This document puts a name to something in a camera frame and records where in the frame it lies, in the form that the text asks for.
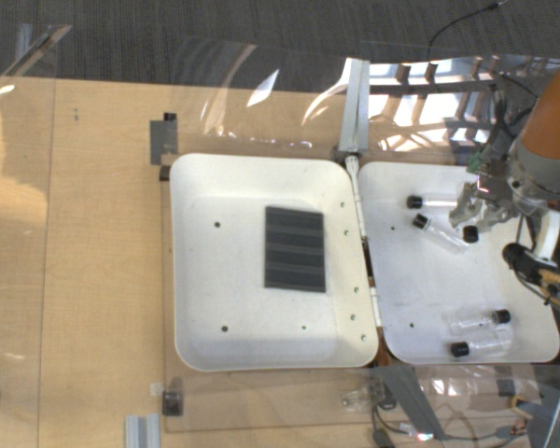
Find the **black cable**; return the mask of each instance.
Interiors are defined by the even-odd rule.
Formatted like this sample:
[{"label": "black cable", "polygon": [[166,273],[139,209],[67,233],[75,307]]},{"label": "black cable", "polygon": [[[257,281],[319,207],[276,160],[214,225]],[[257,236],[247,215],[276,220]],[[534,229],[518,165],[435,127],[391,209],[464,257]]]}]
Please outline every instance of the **black cable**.
[{"label": "black cable", "polygon": [[438,30],[434,36],[431,37],[431,39],[429,40],[429,43],[427,44],[427,55],[426,55],[426,61],[429,61],[429,54],[431,53],[431,48],[433,47],[433,43],[436,41],[436,38],[438,36],[440,36],[443,32],[445,32],[446,30],[448,30],[451,26],[456,25],[457,23],[459,23],[462,20],[465,19],[469,19],[471,17],[474,17],[475,15],[479,15],[480,13],[484,13],[485,11],[490,11],[490,10],[495,10],[496,8],[498,8],[500,6],[500,3],[498,2],[493,2],[491,4],[489,4],[487,7],[481,8],[479,10],[475,10],[475,11],[471,11],[470,13],[468,13],[467,15],[463,15],[462,17],[457,18],[456,20],[452,20],[450,23],[448,23],[445,26],[442,26],[442,28],[440,28],[440,30]]},{"label": "black cable", "polygon": [[507,81],[509,81],[510,83],[514,83],[516,86],[518,86],[519,88],[522,88],[523,90],[525,90],[527,93],[529,93],[531,96],[533,96],[536,100],[539,98],[538,95],[531,90],[529,87],[527,87],[526,85],[524,85],[523,83],[521,83],[520,81],[517,81],[514,78],[509,77],[508,75],[506,75],[505,73],[499,73],[499,76],[503,79],[506,79]]},{"label": "black cable", "polygon": [[509,126],[514,126],[516,125],[519,121],[521,121],[525,116],[527,116],[528,114],[531,113],[531,111],[533,111],[533,108],[535,107],[535,103],[528,106],[527,108],[519,111],[516,115],[514,115],[511,118],[511,122],[509,123]]},{"label": "black cable", "polygon": [[431,39],[429,40],[429,44],[427,45],[428,48],[427,48],[426,61],[429,61],[429,54],[431,52],[431,47],[433,46],[434,41],[436,41],[436,38],[438,36],[440,36],[440,34],[442,32],[444,32],[445,30],[447,30],[451,26],[459,23],[462,20],[469,19],[471,17],[474,17],[475,15],[479,15],[480,13],[484,13],[485,11],[495,10],[496,8],[502,7],[504,4],[507,4],[508,2],[510,2],[510,0],[502,0],[501,2],[493,2],[493,3],[489,4],[487,7],[481,8],[479,10],[472,11],[472,12],[468,13],[467,15],[463,15],[462,17],[457,18],[456,20],[453,20],[450,23],[448,23],[447,25],[440,28],[440,30],[438,30],[434,34],[434,36],[432,36]]},{"label": "black cable", "polygon": [[400,435],[409,435],[410,434],[408,431],[404,431],[403,429],[394,428],[394,427],[390,426],[386,421],[384,421],[384,418],[382,418],[382,416],[380,415],[380,410],[379,409],[380,409],[380,407],[376,405],[373,408],[373,411],[371,412],[371,421],[373,422],[373,429],[375,431],[377,431],[377,423],[375,422],[375,418],[377,417],[377,419],[382,424],[382,426],[385,429],[391,431],[392,433],[398,433]]},{"label": "black cable", "polygon": [[[375,405],[373,407],[373,409],[371,410],[371,422],[373,424],[373,431],[377,431],[379,429],[377,422],[376,422],[376,417],[377,420],[382,424],[382,426],[387,429],[388,431],[391,431],[392,433],[398,433],[400,435],[410,435],[410,433],[408,431],[404,431],[402,429],[396,428],[396,427],[392,427],[390,426],[385,420],[384,418],[382,418],[382,416],[380,415],[380,407],[378,405]],[[446,434],[446,440],[458,440],[458,441],[482,441],[482,440],[487,440],[488,438],[494,438],[495,436],[497,436],[497,432],[494,433],[490,433],[488,435],[482,435],[481,437],[459,437],[459,436],[454,436],[454,435],[448,435]],[[506,440],[503,444],[494,446],[493,448],[500,448],[502,446],[506,446],[507,444],[509,444],[512,440],[514,440],[516,437],[511,437],[508,440]]]}]

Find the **clear acrylic panel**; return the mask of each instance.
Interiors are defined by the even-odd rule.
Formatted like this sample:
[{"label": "clear acrylic panel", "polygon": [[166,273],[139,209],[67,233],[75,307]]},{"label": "clear acrylic panel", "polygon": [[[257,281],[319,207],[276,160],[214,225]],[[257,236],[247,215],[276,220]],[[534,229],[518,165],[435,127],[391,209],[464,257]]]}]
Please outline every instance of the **clear acrylic panel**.
[{"label": "clear acrylic panel", "polygon": [[[193,38],[181,47],[173,77],[191,86],[172,88],[162,107],[169,128],[177,131],[156,147],[157,164],[169,166],[191,152],[336,157],[352,59]],[[488,141],[497,149],[492,134],[497,102],[506,101],[502,116],[520,131],[535,103],[531,93],[539,94],[560,67],[558,59],[461,55],[448,49],[432,50],[428,63],[423,61],[427,48],[376,42],[367,53],[369,140],[361,151],[363,163],[466,165]],[[383,347],[362,369],[209,373],[190,368],[174,342],[167,182],[162,216],[164,407],[182,412],[166,416],[164,424],[171,436],[185,435],[170,440],[197,447],[207,431],[219,430],[223,437],[237,428],[283,427],[291,430],[276,441],[286,446],[383,446],[378,444],[383,436],[394,446],[556,446],[560,366],[412,367]],[[393,403],[384,400],[382,408],[378,399],[385,398]],[[517,405],[533,412],[523,414]],[[256,444],[269,442],[265,431],[253,433]]]},{"label": "clear acrylic panel", "polygon": [[56,44],[67,31],[0,32],[0,446],[37,446]]},{"label": "clear acrylic panel", "polygon": [[[0,412],[0,442],[6,437],[9,445],[37,443],[42,341],[37,319],[49,210],[40,444],[71,446],[84,440],[90,446],[120,446],[125,417],[148,413],[164,413],[163,447],[370,448],[390,446],[382,444],[387,437],[393,446],[560,443],[560,358],[554,361],[558,365],[486,361],[413,367],[392,357],[378,329],[378,355],[366,367],[205,372],[183,362],[175,348],[170,165],[195,152],[333,160],[356,61],[190,36],[166,37],[176,49],[168,62],[170,85],[58,81],[59,125],[53,146],[39,130],[33,136],[20,131],[35,127],[30,124],[35,119],[42,131],[51,128],[46,125],[48,120],[51,125],[52,100],[43,99],[46,93],[37,84],[22,92],[23,83],[31,78],[22,77],[21,92],[17,86],[0,100],[0,108],[14,106],[0,112],[0,133],[17,135],[8,151],[2,149],[7,156],[0,160],[0,184],[6,184],[4,179],[20,180],[19,190],[35,188],[38,193],[34,205],[31,195],[17,196],[14,191],[13,196],[5,195],[5,208],[0,206],[0,227],[12,228],[0,231],[4,264],[16,269],[0,269],[4,297],[0,334],[29,339],[23,348],[0,343],[0,409],[5,409]],[[374,114],[362,162],[464,164],[470,148],[477,149],[477,143],[490,137],[494,111],[493,102],[489,107],[490,85],[508,95],[510,117],[531,105],[532,97],[514,83],[467,78],[477,57],[482,58],[478,67],[483,69],[494,60],[492,55],[436,49],[431,52],[431,58],[440,61],[436,78],[452,81],[432,92],[438,100],[430,102],[427,97],[420,113],[422,131],[436,132],[415,135],[420,129],[408,124],[413,118],[400,114],[400,106],[418,110],[415,93],[406,91],[428,95],[427,88],[435,86],[413,79],[425,77],[427,64],[418,62],[426,51],[371,44],[366,58],[370,67],[376,65],[372,75],[378,80],[371,85],[367,102]],[[450,58],[457,60],[447,63]],[[499,61],[508,58],[500,55]],[[522,72],[517,66],[529,62],[541,66],[539,58],[511,57],[511,69],[506,71]],[[548,64],[553,63],[545,65],[542,79],[529,81],[532,91],[539,93],[545,85],[552,70]],[[514,77],[524,81],[522,74]],[[39,80],[46,85],[51,81]],[[461,80],[472,91],[467,87],[454,91]],[[50,84],[53,98],[53,81]],[[474,126],[465,130],[464,137],[447,132],[454,103],[446,90],[455,95],[457,107],[469,92],[467,109],[480,108],[478,116],[465,113]],[[18,93],[21,99],[10,103]],[[490,98],[482,99],[484,93]],[[380,116],[390,97],[399,102],[393,104],[394,121]],[[28,103],[35,108],[45,105],[46,111],[22,111]],[[428,114],[428,108],[436,111]],[[10,124],[8,132],[3,119]],[[431,141],[432,134],[436,141]],[[20,139],[27,135],[29,140]],[[389,139],[393,137],[403,141]],[[389,147],[383,148],[382,141]],[[406,141],[411,143],[404,151]],[[50,148],[51,168],[46,162]],[[34,182],[34,174],[39,182]],[[26,205],[18,216],[13,201],[20,199]],[[39,216],[17,219],[28,217],[33,207]],[[1,225],[10,215],[7,209],[14,213],[7,225]],[[33,244],[25,239],[30,237],[36,237]],[[16,252],[11,250],[13,244]],[[4,280],[7,276],[15,280]],[[22,298],[16,287],[25,289],[24,296],[31,299]],[[24,310],[11,312],[15,301],[24,303]],[[21,370],[20,380],[11,376],[18,373],[15,369]],[[13,405],[13,398],[5,395],[11,393],[7,383],[12,380],[27,390],[16,392],[26,404]]]}]

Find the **black rubber pad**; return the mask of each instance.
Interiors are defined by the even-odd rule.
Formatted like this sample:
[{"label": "black rubber pad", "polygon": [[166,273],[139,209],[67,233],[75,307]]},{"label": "black rubber pad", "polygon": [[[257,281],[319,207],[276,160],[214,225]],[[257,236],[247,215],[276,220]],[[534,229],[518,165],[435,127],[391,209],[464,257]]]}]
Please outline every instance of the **black rubber pad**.
[{"label": "black rubber pad", "polygon": [[265,286],[326,291],[323,214],[265,208]]}]

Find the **metal bracket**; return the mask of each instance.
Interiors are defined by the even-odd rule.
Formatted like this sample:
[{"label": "metal bracket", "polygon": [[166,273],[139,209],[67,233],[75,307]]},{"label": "metal bracket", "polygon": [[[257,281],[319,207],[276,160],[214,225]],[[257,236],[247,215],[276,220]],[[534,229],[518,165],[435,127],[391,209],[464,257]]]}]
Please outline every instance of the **metal bracket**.
[{"label": "metal bracket", "polygon": [[358,153],[365,151],[368,146],[370,63],[355,59],[350,59],[350,62],[338,151]]},{"label": "metal bracket", "polygon": [[560,238],[560,213],[548,211],[541,218],[541,228],[532,255],[540,262],[555,265],[553,253]]},{"label": "metal bracket", "polygon": [[149,162],[161,165],[163,154],[178,152],[178,121],[175,113],[164,113],[163,121],[149,122]]},{"label": "metal bracket", "polygon": [[164,390],[161,397],[161,414],[164,416],[182,416],[184,412],[182,379],[176,377]]},{"label": "metal bracket", "polygon": [[130,414],[125,422],[126,448],[160,448],[160,416]]}]

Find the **acrylic barrier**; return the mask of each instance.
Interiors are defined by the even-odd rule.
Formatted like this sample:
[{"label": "acrylic barrier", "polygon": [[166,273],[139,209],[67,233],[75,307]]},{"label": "acrylic barrier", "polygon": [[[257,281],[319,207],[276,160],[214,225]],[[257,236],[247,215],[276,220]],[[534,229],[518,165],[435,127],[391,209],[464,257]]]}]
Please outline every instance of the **acrylic barrier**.
[{"label": "acrylic barrier", "polygon": [[0,446],[37,444],[56,44],[67,30],[0,33]]}]

